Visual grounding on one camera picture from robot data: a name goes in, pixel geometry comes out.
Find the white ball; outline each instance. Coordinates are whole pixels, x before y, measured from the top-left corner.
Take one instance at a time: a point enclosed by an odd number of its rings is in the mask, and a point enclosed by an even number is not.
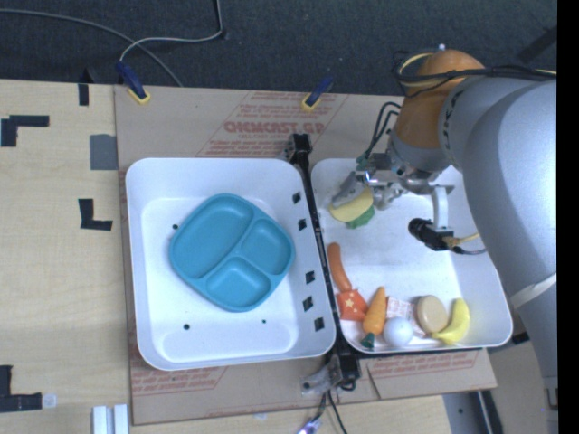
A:
[[[384,325],[384,339],[392,347],[404,347],[413,338],[413,326],[401,316],[388,318]]]

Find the tan round toy food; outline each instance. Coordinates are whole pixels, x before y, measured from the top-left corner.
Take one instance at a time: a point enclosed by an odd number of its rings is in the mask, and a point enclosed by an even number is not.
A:
[[[436,296],[422,296],[416,304],[416,321],[430,335],[438,333],[449,324],[449,314]]]

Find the robotic arm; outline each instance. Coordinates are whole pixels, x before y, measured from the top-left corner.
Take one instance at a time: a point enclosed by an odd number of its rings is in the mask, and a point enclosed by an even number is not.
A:
[[[403,74],[424,58],[416,76]],[[549,429],[558,432],[555,75],[486,70],[453,50],[417,54],[398,68],[410,89],[388,148],[362,155],[356,178],[379,187],[386,207],[407,191],[434,193],[431,182],[449,165],[462,172],[479,235],[536,351]],[[411,222],[411,232],[436,249],[442,230],[422,222]]]

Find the orange sausage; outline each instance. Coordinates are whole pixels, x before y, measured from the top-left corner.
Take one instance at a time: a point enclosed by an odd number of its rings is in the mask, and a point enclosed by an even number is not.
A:
[[[346,272],[344,271],[344,266],[342,265],[342,255],[340,251],[340,245],[336,242],[332,242],[327,246],[327,262],[329,263],[329,269],[336,283],[337,288],[340,292],[345,293],[352,290],[352,283],[348,279]]]

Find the white tray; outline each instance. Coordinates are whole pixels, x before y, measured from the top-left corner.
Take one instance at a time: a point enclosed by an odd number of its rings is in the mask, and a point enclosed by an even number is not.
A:
[[[512,319],[497,271],[488,254],[467,256],[448,251],[435,252],[416,240],[407,229],[408,222],[420,217],[432,219],[432,199],[405,194],[384,211],[375,211],[371,221],[362,227],[348,229],[327,210],[331,198],[348,174],[356,169],[350,159],[327,159],[312,171],[312,185],[322,237],[326,246],[340,244],[344,269],[353,285],[368,301],[379,286],[386,295],[414,302],[419,296],[433,294],[451,311],[452,300],[463,297],[470,307],[471,322],[467,335],[455,345],[438,340],[414,337],[402,349],[386,345],[376,337],[374,350],[360,344],[364,337],[359,322],[340,320],[346,340],[366,354],[438,351],[451,348],[492,347],[504,344],[512,333]],[[457,236],[476,232],[466,201],[461,174],[449,168],[436,184],[452,184],[449,195],[449,225]],[[480,249],[480,241],[465,249]]]
[[[324,354],[336,328],[299,172],[278,159],[148,158],[127,172],[138,348],[161,370],[256,363]],[[261,305],[228,312],[177,276],[168,247],[210,196],[233,193],[292,238],[289,273]]]

